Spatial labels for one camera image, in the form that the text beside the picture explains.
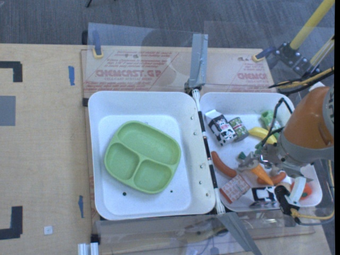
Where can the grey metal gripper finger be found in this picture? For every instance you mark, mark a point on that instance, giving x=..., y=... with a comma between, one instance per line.
x=248, y=162

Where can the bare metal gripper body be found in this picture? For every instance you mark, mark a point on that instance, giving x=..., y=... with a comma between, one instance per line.
x=276, y=157

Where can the orange carrot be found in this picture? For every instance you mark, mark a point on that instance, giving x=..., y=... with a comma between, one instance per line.
x=263, y=174

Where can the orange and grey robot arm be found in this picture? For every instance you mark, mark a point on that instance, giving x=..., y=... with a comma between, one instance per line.
x=308, y=123

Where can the yellow banana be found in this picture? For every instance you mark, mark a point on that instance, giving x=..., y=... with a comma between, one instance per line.
x=261, y=133

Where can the red and white packet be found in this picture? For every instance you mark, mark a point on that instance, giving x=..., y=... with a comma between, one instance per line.
x=235, y=188

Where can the small green can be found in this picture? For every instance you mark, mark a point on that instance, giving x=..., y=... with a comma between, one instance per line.
x=239, y=127

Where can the black and white carton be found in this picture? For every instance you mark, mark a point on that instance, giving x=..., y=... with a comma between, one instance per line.
x=264, y=195

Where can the green broccoli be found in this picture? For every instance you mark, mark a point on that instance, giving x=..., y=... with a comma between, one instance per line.
x=268, y=117

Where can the white cow print milk carton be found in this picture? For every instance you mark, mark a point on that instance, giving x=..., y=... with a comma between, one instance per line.
x=221, y=129

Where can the orange and green toy vegetable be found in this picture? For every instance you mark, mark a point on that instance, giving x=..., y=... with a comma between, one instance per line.
x=306, y=190

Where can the white plastic tray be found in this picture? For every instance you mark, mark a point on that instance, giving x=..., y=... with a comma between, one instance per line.
x=148, y=208
x=239, y=102

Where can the green divided plate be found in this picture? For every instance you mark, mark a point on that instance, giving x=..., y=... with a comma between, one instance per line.
x=143, y=155

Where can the black cylinder on white bracket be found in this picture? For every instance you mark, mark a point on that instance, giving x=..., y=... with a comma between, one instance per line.
x=284, y=199

